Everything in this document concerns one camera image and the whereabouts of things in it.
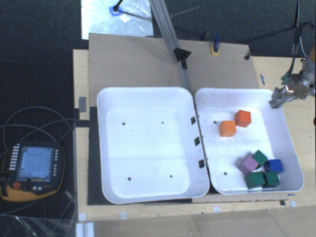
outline white tray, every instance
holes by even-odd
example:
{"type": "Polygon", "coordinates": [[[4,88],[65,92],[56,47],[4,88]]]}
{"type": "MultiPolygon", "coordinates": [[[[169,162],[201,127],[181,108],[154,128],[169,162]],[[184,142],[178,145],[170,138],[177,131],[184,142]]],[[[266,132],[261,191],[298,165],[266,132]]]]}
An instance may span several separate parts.
{"type": "Polygon", "coordinates": [[[107,200],[121,204],[207,193],[209,178],[187,90],[106,88],[97,107],[107,200]]]}
{"type": "Polygon", "coordinates": [[[214,188],[226,195],[268,191],[298,191],[304,178],[286,125],[282,108],[271,109],[272,91],[265,89],[203,88],[195,101],[205,154],[214,188]],[[233,137],[220,137],[223,120],[234,120],[238,110],[251,112],[252,123],[237,126],[233,137]],[[249,190],[237,165],[250,153],[262,151],[268,159],[281,159],[284,172],[274,189],[249,190]]]}

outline black clip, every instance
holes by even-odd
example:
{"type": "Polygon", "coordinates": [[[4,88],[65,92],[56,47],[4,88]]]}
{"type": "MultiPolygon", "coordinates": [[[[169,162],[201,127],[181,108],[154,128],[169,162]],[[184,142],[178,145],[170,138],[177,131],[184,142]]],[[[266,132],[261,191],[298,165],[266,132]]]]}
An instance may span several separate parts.
{"type": "Polygon", "coordinates": [[[189,57],[191,52],[180,48],[176,48],[174,49],[174,54],[176,56],[177,61],[181,61],[182,68],[187,69],[186,59],[189,57]]]}

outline orange cube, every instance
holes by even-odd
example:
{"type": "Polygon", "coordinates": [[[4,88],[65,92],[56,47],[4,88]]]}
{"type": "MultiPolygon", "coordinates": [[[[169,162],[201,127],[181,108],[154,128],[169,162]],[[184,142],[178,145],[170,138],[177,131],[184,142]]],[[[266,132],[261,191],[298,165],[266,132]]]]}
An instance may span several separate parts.
{"type": "Polygon", "coordinates": [[[250,112],[239,110],[235,114],[235,123],[237,126],[247,127],[251,123],[250,112]]]}
{"type": "Polygon", "coordinates": [[[233,137],[237,131],[235,121],[223,121],[219,125],[219,131],[221,137],[233,137]]]}

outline blue cube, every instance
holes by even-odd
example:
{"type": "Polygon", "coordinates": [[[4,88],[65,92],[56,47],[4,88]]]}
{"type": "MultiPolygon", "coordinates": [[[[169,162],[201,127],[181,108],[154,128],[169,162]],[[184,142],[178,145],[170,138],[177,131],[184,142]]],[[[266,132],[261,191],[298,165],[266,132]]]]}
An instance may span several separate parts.
{"type": "Polygon", "coordinates": [[[264,164],[264,168],[266,172],[283,172],[283,167],[280,159],[268,160],[264,164]]]}

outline green cube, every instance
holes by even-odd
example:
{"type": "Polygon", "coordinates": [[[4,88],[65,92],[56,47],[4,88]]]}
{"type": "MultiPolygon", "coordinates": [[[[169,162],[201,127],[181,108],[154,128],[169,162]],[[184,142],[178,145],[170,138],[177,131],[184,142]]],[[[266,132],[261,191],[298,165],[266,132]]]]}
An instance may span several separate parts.
{"type": "Polygon", "coordinates": [[[274,188],[280,184],[276,172],[263,173],[263,178],[265,180],[265,184],[262,186],[262,188],[274,188]]]}
{"type": "Polygon", "coordinates": [[[263,166],[263,164],[265,164],[265,162],[268,160],[268,157],[266,157],[260,150],[255,152],[252,158],[254,158],[254,160],[259,164],[259,166],[256,169],[263,166]]]}
{"type": "Polygon", "coordinates": [[[248,189],[254,188],[256,186],[261,186],[265,184],[265,179],[263,178],[262,171],[251,172],[245,176],[246,184],[248,189]]]}

